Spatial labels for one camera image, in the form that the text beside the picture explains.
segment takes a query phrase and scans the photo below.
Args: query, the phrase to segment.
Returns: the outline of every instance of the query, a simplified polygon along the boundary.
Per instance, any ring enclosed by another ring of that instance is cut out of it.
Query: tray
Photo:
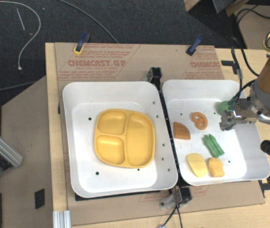
[[[73,82],[63,90],[71,185],[84,198],[167,190],[177,183],[177,169],[159,93],[148,82]],[[143,168],[102,162],[94,150],[99,114],[125,109],[147,115],[155,128],[155,152]]]
[[[217,105],[230,100],[239,90],[239,84],[232,80],[168,80],[162,91],[167,106],[171,128],[173,122],[180,122],[190,131],[190,140],[174,139],[177,159],[182,178],[193,186],[234,181],[265,179],[270,175],[270,164],[266,153],[260,150],[260,135],[256,124],[239,124],[234,129],[222,131],[219,126],[221,115]],[[208,119],[207,128],[199,130],[191,120],[193,112],[201,112]],[[199,153],[206,160],[211,154],[203,144],[203,136],[212,134],[225,154],[223,162],[225,175],[196,177],[186,156]]]
[[[109,165],[142,168],[155,151],[155,130],[145,114],[124,109],[108,109],[97,118],[95,153]]]

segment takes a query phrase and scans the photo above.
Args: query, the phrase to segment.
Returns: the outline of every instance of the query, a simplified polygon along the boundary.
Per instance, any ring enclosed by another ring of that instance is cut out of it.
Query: yellow toy food
[[[200,154],[191,153],[187,155],[187,161],[197,177],[203,177],[207,174],[208,168],[205,160]]]
[[[211,172],[213,177],[222,177],[225,175],[222,166],[223,164],[221,160],[217,158],[212,157],[208,161],[208,170]]]

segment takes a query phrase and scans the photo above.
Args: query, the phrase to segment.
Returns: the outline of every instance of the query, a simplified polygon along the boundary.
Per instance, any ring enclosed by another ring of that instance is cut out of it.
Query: orange toy food
[[[208,125],[207,117],[200,112],[194,112],[192,114],[192,120],[195,122],[195,126],[199,130],[204,130]]]
[[[173,122],[173,136],[176,139],[190,139],[189,129],[182,123]]]

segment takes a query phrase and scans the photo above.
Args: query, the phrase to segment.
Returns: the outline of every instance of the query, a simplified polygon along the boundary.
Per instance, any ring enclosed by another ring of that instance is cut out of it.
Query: toy pretzel
[[[195,122],[195,126],[199,130],[204,130],[207,127],[208,124],[207,117],[200,112],[194,112],[192,114],[192,120]]]

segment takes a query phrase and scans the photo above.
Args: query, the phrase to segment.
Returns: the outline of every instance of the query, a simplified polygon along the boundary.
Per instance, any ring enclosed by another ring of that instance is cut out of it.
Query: white cable
[[[21,58],[21,54],[23,53],[24,49],[27,47],[27,45],[37,36],[37,34],[39,33],[40,29],[41,29],[41,20],[40,20],[40,17],[38,15],[38,13],[33,10],[31,7],[23,4],[23,3],[19,3],[19,2],[12,2],[12,1],[0,1],[0,3],[12,3],[12,4],[18,4],[18,5],[21,5],[21,6],[24,6],[28,9],[30,9],[38,18],[38,21],[39,21],[39,28],[37,30],[37,32],[33,35],[33,37],[25,44],[25,46],[22,48],[22,50],[20,51],[20,54],[19,54],[19,58],[18,58],[18,70],[19,72],[22,72],[22,68],[20,66],[20,58]]]

